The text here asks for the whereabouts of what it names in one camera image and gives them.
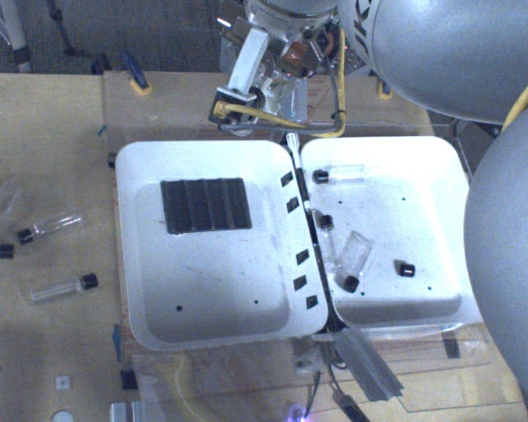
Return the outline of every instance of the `tripod leg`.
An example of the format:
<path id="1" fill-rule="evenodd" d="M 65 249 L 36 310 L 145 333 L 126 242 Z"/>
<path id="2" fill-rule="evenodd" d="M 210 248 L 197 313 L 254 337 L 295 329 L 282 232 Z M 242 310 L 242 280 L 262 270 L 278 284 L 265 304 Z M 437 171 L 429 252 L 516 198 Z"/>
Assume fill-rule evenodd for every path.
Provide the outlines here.
<path id="1" fill-rule="evenodd" d="M 70 44 L 69 35 L 67 34 L 64 25 L 62 24 L 62 13 L 57 7 L 55 0 L 45 0 L 49 9 L 49 16 L 55 21 L 59 34 L 61 35 L 62 43 L 64 45 L 64 53 L 66 55 L 74 55 L 75 48 Z"/>
<path id="2" fill-rule="evenodd" d="M 11 48 L 13 49 L 14 62 L 20 72 L 31 73 L 32 65 L 30 63 L 29 47 L 21 26 L 16 0 L 0 0 L 0 6 L 4 15 L 4 23 L 10 38 Z"/>

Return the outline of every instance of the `gray floor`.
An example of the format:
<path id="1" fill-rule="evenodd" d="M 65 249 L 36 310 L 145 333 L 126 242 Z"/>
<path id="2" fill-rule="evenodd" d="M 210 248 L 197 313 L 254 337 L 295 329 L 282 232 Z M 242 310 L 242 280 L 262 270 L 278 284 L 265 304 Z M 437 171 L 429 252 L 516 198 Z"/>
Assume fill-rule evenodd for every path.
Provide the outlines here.
<path id="1" fill-rule="evenodd" d="M 220 39 L 214 0 L 56 0 L 72 45 L 87 57 L 68 57 L 45 0 L 16 0 L 33 58 L 41 74 L 89 74 L 95 55 L 104 54 L 120 69 L 119 54 L 127 49 L 145 70 L 217 72 Z M 0 38 L 0 72 L 16 72 Z M 465 154 L 474 171 L 494 137 L 475 124 L 454 139 L 452 120 L 431 114 L 437 135 Z"/>

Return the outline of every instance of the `white square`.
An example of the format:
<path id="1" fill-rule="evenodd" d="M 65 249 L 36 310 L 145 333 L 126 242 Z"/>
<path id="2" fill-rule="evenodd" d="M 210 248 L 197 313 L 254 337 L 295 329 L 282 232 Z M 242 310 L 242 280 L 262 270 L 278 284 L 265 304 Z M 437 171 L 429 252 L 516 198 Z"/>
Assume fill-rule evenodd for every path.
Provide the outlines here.
<path id="1" fill-rule="evenodd" d="M 58 375 L 55 377 L 55 387 L 57 390 L 70 389 L 70 376 Z"/>

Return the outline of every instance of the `wooden surface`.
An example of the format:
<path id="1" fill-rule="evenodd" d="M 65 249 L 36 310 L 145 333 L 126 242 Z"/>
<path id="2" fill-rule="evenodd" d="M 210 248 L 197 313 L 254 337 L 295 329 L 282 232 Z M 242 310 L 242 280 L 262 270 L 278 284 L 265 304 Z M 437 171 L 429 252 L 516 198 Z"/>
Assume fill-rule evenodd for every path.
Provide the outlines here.
<path id="1" fill-rule="evenodd" d="M 59 410 L 72 412 L 76 421 L 100 422 L 109 420 L 111 403 L 139 398 L 121 390 L 122 364 L 116 360 L 112 341 L 121 307 L 113 171 L 106 166 L 106 134 L 99 134 L 106 122 L 102 110 L 101 78 L 0 75 L 0 179 L 13 179 L 25 191 L 15 223 L 2 227 L 0 236 L 7 240 L 8 228 L 25 227 L 53 210 L 75 205 L 88 222 L 85 229 L 19 249 L 12 261 L 0 262 L 0 422 L 49 421 Z M 39 307 L 26 299 L 33 282 L 89 272 L 99 277 L 95 290 Z M 473 347 L 469 342 L 476 339 L 471 338 L 466 348 Z M 527 421 L 516 381 L 502 357 L 489 338 L 477 342 L 486 350 L 471 366 L 468 361 L 446 367 L 439 346 L 440 353 L 430 356 L 429 370 L 422 366 L 428 364 L 426 348 L 411 359 L 420 367 L 414 368 L 396 359 L 403 352 L 386 346 L 384 354 L 394 359 L 392 367 L 405 385 L 404 396 L 390 402 L 366 403 L 348 375 L 337 376 L 372 422 Z M 224 364 L 237 392 L 208 393 L 203 399 L 204 406 L 225 420 L 237 420 L 239 403 L 257 410 L 253 420 L 270 420 L 266 417 L 275 417 L 289 402 L 306 401 L 309 380 L 287 381 L 285 386 L 265 383 L 238 393 L 243 387 L 250 389 L 241 374 L 247 367 L 237 370 L 231 360 Z M 290 358 L 278 364 L 287 369 Z M 269 364 L 269 369 L 278 364 Z M 69 375 L 71 388 L 56 390 L 57 375 Z M 196 400 L 192 395 L 192 405 Z M 326 382 L 319 387 L 313 409 L 315 422 L 347 420 L 334 408 Z M 192 416 L 176 414 L 174 420 L 192 420 Z"/>

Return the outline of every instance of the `yellow cable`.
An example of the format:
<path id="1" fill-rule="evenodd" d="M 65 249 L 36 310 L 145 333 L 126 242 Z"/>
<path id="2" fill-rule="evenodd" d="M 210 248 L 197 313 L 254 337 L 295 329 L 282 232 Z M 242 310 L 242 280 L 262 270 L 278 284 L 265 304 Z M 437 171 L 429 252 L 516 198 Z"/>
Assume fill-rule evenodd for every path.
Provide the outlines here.
<path id="1" fill-rule="evenodd" d="M 345 91 L 344 91 L 344 51 L 345 51 L 345 37 L 344 32 L 341 30 L 341 51 L 340 51 L 340 60 L 338 64 L 338 74 L 336 77 L 337 86 L 338 86 L 338 103 L 339 103 L 339 120 L 341 121 L 341 126 L 336 131 L 333 131 L 332 133 L 323 133 L 319 135 L 313 135 L 316 137 L 337 137 L 342 135 L 344 133 L 344 129 L 346 128 L 346 97 L 345 97 Z M 268 120 L 272 123 L 275 123 L 276 125 L 282 125 L 283 127 L 289 127 L 289 128 L 305 128 L 305 125 L 293 122 L 291 120 L 284 119 L 282 117 L 275 116 L 270 113 L 266 113 L 265 111 L 261 111 L 256 108 L 251 108 L 249 106 L 244 105 L 234 105 L 232 103 L 226 103 L 221 100 L 218 100 L 215 103 L 215 107 L 213 109 L 213 114 L 215 114 L 217 117 L 220 117 L 224 119 L 227 114 L 229 113 L 241 113 L 246 114 L 253 117 L 258 117 L 259 119 Z"/>
<path id="2" fill-rule="evenodd" d="M 525 110 L 528 107 L 528 85 L 526 86 L 526 89 L 522 91 L 522 94 L 520 94 L 520 97 L 518 97 L 518 100 L 515 102 L 515 104 L 510 109 L 509 115 L 505 119 L 504 123 L 502 124 L 502 130 L 503 131 L 508 125 L 512 123 L 512 121 L 518 117 L 523 110 Z"/>

